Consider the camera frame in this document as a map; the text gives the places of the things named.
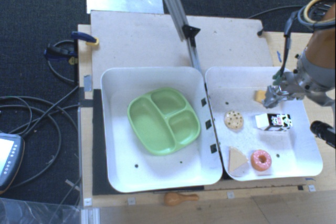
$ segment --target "wooden spoon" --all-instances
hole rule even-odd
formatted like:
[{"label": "wooden spoon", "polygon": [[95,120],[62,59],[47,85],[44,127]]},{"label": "wooden spoon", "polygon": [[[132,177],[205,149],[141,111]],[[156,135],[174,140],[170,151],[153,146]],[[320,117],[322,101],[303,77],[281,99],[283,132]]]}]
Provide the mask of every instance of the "wooden spoon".
[{"label": "wooden spoon", "polygon": [[164,204],[168,206],[175,206],[183,201],[198,201],[197,194],[183,195],[179,193],[166,193],[164,196]]}]

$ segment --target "device with screen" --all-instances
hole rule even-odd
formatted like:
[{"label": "device with screen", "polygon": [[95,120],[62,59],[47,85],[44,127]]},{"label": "device with screen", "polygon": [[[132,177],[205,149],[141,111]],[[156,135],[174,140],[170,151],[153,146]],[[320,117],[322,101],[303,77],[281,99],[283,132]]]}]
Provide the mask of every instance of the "device with screen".
[{"label": "device with screen", "polygon": [[0,133],[0,194],[13,182],[22,161],[24,147],[21,136]]}]

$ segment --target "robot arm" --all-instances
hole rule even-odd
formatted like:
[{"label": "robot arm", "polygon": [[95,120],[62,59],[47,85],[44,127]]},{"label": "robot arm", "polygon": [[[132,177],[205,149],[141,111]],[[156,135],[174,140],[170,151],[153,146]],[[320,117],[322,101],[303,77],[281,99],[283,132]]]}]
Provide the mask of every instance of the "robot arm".
[{"label": "robot arm", "polygon": [[[268,86],[263,104],[273,108],[281,101],[302,100],[305,96],[320,106],[331,106],[334,114],[334,127],[312,127],[318,137],[323,138],[322,130],[333,133],[335,147],[335,100],[326,92],[335,88],[335,4],[326,5],[331,0],[313,0],[298,13],[293,13],[285,27],[284,63],[279,72],[273,77],[273,86]],[[312,20],[316,6],[328,7],[321,20]],[[312,28],[314,33],[302,54],[298,56],[297,68],[293,72],[285,72],[285,63],[290,48],[290,28],[295,19]]]}]

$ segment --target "black carpet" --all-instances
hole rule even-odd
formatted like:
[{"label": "black carpet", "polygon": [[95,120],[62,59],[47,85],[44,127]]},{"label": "black carpet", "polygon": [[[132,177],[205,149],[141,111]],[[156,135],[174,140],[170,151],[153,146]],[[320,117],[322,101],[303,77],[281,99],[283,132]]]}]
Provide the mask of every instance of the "black carpet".
[{"label": "black carpet", "polygon": [[[305,5],[310,0],[182,0],[190,15],[246,18],[264,10],[284,5]],[[0,96],[39,97],[57,102],[73,89],[73,85],[56,78],[49,70],[43,51],[48,44],[69,39],[78,24],[89,24],[86,0],[0,0]],[[265,30],[282,31],[294,9],[284,9],[258,17]],[[295,25],[295,31],[307,29]],[[73,79],[73,66],[66,62],[54,64],[63,76]],[[78,103],[78,93],[60,104],[65,107]],[[0,100],[0,105],[20,104],[15,100]],[[43,110],[48,107],[29,101]],[[28,120],[22,109],[0,109],[0,130],[10,132]],[[77,120],[77,110],[69,111]],[[61,151],[48,171],[32,182],[8,190],[4,198],[59,203],[69,190],[65,184],[79,177],[78,140],[75,128],[63,115],[55,120],[62,133]],[[19,184],[39,173],[54,158],[58,147],[56,127],[43,120],[26,139],[22,167],[13,182]],[[66,204],[73,204],[78,193],[73,191]]]}]

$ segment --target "white tray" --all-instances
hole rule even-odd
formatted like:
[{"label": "white tray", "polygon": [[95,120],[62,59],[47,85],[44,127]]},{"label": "white tray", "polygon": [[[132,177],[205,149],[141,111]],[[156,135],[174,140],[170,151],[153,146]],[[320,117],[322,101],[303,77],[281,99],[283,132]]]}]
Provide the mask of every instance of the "white tray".
[{"label": "white tray", "polygon": [[[248,159],[258,149],[266,150],[272,158],[271,168],[264,172],[254,170],[249,161],[229,174],[235,180],[314,176],[322,171],[322,158],[309,129],[303,102],[286,101],[266,109],[254,101],[255,92],[266,90],[278,70],[278,67],[213,67],[206,73],[216,134],[227,173],[230,146],[239,149]],[[226,127],[224,114],[230,110],[243,115],[243,129],[232,131]],[[286,132],[259,130],[255,115],[263,113],[290,114],[293,127]]]},{"label": "white tray", "polygon": [[[150,154],[134,133],[127,116],[130,102],[149,91],[171,87],[182,92],[201,123],[199,137],[166,155]],[[120,192],[209,185],[222,176],[219,152],[202,75],[190,67],[112,68],[101,77],[108,179]]]}]

